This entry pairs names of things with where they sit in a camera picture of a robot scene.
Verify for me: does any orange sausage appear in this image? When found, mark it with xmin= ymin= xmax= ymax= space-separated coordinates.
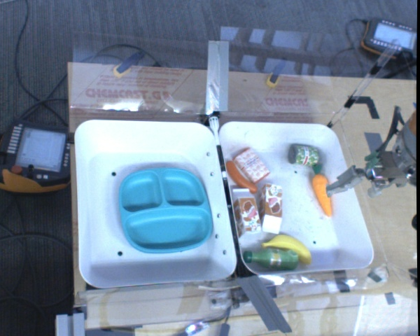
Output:
xmin=225 ymin=160 xmax=259 ymax=195

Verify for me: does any white plastic tray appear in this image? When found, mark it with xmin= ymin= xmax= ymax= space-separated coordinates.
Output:
xmin=218 ymin=120 xmax=375 ymax=277
xmin=73 ymin=119 xmax=238 ymax=289

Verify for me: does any black block with thin wires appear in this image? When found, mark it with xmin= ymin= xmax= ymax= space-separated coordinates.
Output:
xmin=199 ymin=111 xmax=221 ymax=124

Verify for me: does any orange carrot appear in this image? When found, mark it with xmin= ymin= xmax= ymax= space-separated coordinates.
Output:
xmin=311 ymin=163 xmax=334 ymax=218

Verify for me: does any brown and white carton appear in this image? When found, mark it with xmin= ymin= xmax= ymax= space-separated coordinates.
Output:
xmin=230 ymin=186 xmax=263 ymax=239

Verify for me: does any yellow banana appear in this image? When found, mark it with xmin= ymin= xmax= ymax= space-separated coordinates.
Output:
xmin=261 ymin=234 xmax=313 ymax=267

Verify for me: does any green bottle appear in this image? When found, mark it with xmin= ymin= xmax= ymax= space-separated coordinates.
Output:
xmin=242 ymin=248 xmax=300 ymax=272

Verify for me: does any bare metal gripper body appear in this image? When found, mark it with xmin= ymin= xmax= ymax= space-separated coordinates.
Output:
xmin=365 ymin=150 xmax=418 ymax=189

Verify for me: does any brown cardboard board red print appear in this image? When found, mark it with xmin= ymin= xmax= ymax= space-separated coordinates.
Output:
xmin=66 ymin=61 xmax=418 ymax=328

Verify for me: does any orange and white packet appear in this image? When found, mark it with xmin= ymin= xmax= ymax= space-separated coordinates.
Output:
xmin=232 ymin=147 xmax=272 ymax=185

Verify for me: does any green can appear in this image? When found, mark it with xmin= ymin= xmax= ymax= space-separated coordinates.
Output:
xmin=287 ymin=143 xmax=321 ymax=168

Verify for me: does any blue divided plate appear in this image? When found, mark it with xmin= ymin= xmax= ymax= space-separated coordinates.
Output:
xmin=118 ymin=167 xmax=214 ymax=254

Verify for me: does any red and white carton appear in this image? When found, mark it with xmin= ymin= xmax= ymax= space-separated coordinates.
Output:
xmin=259 ymin=183 xmax=284 ymax=235

